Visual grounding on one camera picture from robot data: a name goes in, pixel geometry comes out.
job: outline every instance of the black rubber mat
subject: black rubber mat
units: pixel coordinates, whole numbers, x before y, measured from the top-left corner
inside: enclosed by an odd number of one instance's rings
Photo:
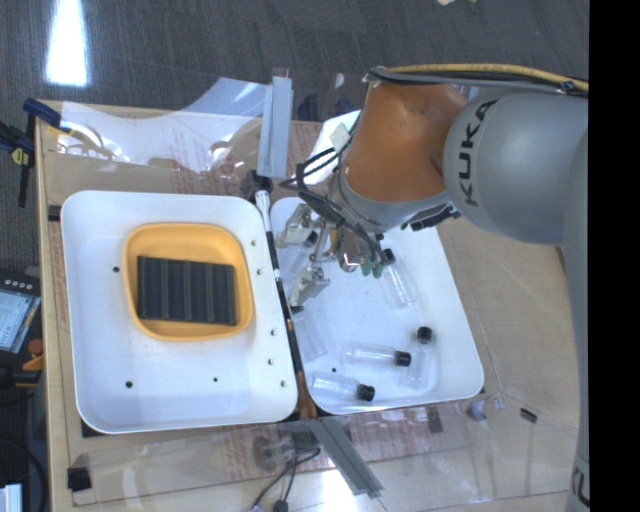
[[[235,325],[232,265],[138,256],[142,319]]]

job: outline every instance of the yellow cable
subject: yellow cable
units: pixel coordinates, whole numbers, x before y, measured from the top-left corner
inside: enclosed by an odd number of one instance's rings
[[[564,75],[549,73],[535,68],[527,68],[512,64],[470,63],[470,64],[420,64],[415,66],[398,66],[384,68],[390,73],[420,73],[438,71],[481,71],[486,73],[512,73],[526,77],[539,78],[549,82],[571,82],[577,89],[589,92],[589,83]]]

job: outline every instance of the white tray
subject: white tray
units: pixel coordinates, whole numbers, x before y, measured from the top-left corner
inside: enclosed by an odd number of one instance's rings
[[[117,434],[275,422],[293,411],[295,376],[255,206],[234,197],[83,191],[64,203],[61,219],[76,403],[91,428]],[[112,269],[123,265],[127,235],[158,222],[214,224],[236,236],[255,306],[246,329],[171,342],[136,327],[123,272]]]
[[[282,231],[300,202],[284,198],[273,205],[274,234]],[[365,277],[359,270],[346,273],[333,261],[322,264],[331,284],[293,316],[307,378],[314,371],[352,377],[374,386],[375,397],[371,402],[351,402],[314,396],[312,391],[312,398],[331,414],[350,414],[476,395],[484,382],[482,364],[437,230],[398,228],[385,233],[382,245],[391,248],[402,265],[416,302],[398,307],[389,299],[382,278]],[[305,257],[299,245],[278,249],[287,296]],[[434,337],[424,385],[417,389],[403,384],[409,368],[345,364],[340,357],[344,345],[364,342],[412,352],[415,361],[415,334],[423,325],[433,330]]]

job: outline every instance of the green component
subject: green component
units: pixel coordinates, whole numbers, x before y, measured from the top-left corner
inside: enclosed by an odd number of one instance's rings
[[[384,267],[380,263],[374,265],[373,266],[373,277],[378,279],[382,275],[382,271],[383,270],[384,270]]]
[[[371,260],[367,260],[365,263],[360,265],[360,270],[362,270],[362,275],[368,276],[369,274],[371,274],[372,267],[373,267],[373,263],[371,262]]]

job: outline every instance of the plastic tube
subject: plastic tube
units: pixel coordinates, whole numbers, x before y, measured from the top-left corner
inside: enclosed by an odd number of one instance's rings
[[[417,348],[414,351],[414,364],[403,379],[403,384],[410,388],[421,389],[427,385],[429,378],[428,367],[431,363],[431,344],[433,333],[429,327],[420,327],[416,334]]]
[[[416,301],[402,263],[395,261],[385,268],[382,279],[387,298],[395,307],[404,308]]]
[[[356,379],[333,373],[314,372],[308,382],[311,395],[321,395],[340,400],[364,400],[371,402],[375,388],[361,384]]]
[[[384,345],[350,343],[344,347],[342,357],[347,363],[368,363],[387,366],[409,366],[411,354]]]

